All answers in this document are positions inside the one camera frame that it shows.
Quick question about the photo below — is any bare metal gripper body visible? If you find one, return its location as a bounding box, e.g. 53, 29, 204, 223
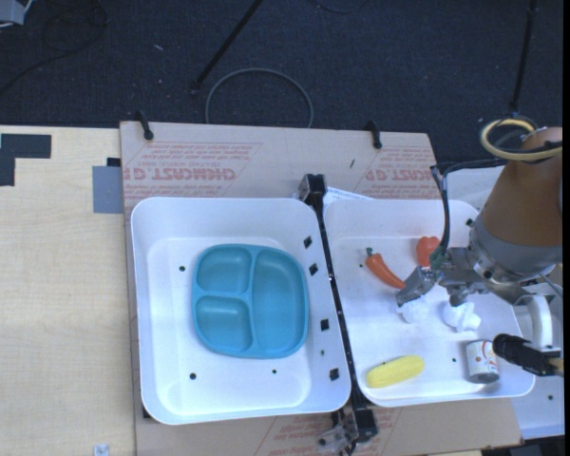
430, 246, 561, 307

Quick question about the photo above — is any white crumpled lump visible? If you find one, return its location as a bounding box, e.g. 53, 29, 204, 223
443, 300, 483, 333
395, 296, 431, 325

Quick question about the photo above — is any orange carrot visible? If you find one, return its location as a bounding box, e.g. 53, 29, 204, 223
364, 247, 407, 291

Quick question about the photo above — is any red-orange toy pepper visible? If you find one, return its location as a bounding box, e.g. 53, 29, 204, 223
415, 235, 442, 270

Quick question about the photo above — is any white plastic tray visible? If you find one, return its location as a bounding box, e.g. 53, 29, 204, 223
130, 196, 353, 427
322, 198, 538, 409

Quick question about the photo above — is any thin black rod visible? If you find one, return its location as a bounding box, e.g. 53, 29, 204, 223
308, 192, 368, 413

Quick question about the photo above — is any yellow corn cob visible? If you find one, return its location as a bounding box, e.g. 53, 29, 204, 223
365, 354, 427, 390

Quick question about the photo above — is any white paper sheet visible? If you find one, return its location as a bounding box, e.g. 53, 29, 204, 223
324, 186, 377, 204

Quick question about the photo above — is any blue divided plate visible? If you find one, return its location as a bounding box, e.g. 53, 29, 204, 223
190, 243, 312, 361

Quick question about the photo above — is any brown cardboard board red print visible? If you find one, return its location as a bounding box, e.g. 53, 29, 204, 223
119, 121, 524, 456

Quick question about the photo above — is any black cylinder on white bracket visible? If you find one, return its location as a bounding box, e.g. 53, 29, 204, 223
492, 292, 563, 377

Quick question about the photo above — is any black block with wires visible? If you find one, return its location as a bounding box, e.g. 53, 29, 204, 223
297, 173, 327, 204
350, 408, 377, 445

